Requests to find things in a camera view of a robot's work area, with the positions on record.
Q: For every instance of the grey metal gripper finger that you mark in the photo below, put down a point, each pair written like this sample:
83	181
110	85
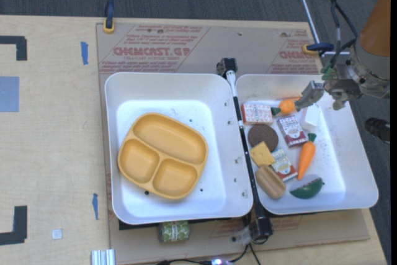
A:
311	93
339	100

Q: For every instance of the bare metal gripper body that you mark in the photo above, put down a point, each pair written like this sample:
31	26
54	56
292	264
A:
347	82

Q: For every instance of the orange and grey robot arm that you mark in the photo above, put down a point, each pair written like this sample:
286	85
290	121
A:
376	28

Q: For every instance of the white block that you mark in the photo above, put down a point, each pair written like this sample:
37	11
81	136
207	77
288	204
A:
310	119

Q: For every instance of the small orange carrot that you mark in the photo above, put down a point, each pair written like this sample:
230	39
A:
287	106

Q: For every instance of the red and white carton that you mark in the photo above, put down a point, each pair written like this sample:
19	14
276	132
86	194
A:
291	131

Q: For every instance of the orange and white packet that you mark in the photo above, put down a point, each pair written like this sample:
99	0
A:
256	114

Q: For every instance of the brown round biscuit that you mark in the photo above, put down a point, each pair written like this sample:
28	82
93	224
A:
263	135

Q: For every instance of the large orange carrot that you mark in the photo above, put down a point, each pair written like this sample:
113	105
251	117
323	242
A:
306	156

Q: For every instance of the white plastic tray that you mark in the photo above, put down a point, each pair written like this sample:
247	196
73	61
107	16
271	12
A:
217	121
344	164

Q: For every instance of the brown cardboard board red print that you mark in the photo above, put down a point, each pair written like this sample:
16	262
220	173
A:
248	49

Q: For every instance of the yellow and red small carton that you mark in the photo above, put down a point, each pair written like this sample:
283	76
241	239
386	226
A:
283	166

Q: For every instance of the yellow cheese wedge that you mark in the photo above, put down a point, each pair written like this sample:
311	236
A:
262	154

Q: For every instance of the thin black and white rod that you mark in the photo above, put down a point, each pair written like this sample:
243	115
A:
245	146

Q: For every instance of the green watermelon slice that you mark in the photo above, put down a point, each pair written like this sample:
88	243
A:
307	188

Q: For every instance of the tan bread bun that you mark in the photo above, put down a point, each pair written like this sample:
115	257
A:
270	182

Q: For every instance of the yellow divided plate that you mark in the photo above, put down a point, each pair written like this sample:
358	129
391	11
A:
167	136

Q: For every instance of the green patterned can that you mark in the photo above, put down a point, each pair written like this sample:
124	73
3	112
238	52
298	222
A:
173	231

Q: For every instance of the black cylinder on white bracket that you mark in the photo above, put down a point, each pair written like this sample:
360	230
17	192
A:
376	128

